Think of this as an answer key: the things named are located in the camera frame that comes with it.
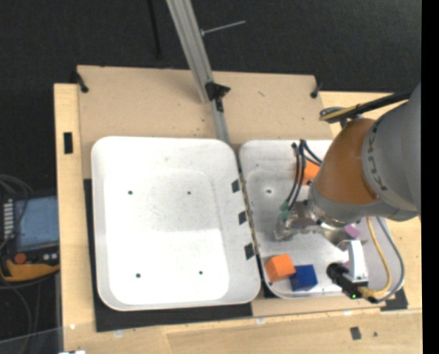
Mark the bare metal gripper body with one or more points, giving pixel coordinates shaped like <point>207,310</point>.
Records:
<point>302,221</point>

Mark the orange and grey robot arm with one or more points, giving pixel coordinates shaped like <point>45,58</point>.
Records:
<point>374,160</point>

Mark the white plastic tray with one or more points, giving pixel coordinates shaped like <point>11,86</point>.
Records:
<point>307,249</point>
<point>167,227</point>

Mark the orange cube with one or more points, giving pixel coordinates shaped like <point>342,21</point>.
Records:
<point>310,172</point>
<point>279,267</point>

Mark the pink cube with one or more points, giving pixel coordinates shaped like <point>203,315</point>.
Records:
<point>352,231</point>

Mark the blue cube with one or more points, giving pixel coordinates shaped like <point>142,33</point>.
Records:
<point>304,278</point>

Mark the brown flat board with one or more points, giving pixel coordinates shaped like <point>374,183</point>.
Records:
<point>149,105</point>

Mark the black cylinder on white bracket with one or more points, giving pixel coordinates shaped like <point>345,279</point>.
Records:
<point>356,262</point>

